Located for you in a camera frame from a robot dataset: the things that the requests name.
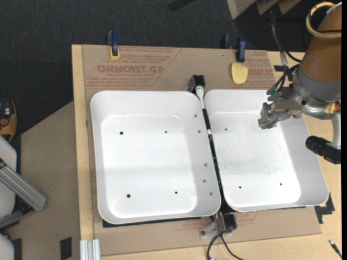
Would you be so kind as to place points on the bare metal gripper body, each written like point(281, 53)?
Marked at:
point(287, 106)

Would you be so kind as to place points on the black cylinder on white bracket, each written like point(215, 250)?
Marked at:
point(324, 148)

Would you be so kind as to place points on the pale yellow rounded piece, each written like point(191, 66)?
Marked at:
point(239, 73)

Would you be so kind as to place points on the white plastic tray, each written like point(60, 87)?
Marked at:
point(257, 161)
point(151, 158)

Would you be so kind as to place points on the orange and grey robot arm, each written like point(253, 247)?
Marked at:
point(324, 61)

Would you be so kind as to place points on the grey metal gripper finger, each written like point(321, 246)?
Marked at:
point(273, 120)
point(264, 118)

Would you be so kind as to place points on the brown cardboard board red print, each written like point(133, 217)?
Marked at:
point(151, 72)

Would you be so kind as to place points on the thin black and white rod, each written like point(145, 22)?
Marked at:
point(210, 134)

